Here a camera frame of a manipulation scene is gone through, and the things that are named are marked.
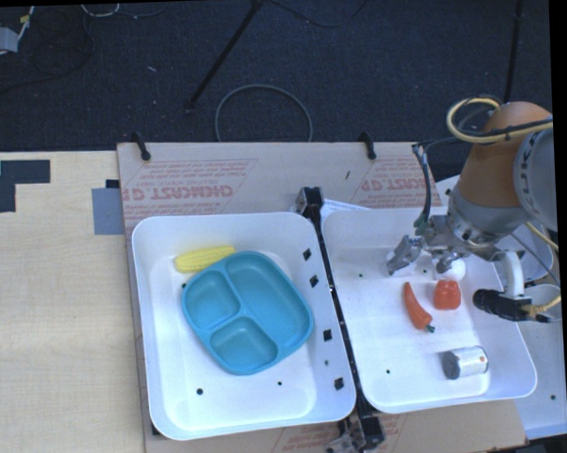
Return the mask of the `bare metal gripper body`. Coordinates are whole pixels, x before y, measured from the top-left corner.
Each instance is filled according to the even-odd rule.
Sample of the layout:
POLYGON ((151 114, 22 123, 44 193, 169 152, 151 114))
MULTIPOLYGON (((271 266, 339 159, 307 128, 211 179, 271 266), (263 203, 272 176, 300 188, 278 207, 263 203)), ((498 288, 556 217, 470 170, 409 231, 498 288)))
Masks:
POLYGON ((461 216, 434 215, 422 235, 423 249, 440 255, 474 255, 485 260, 497 258, 496 237, 476 228, 461 216))

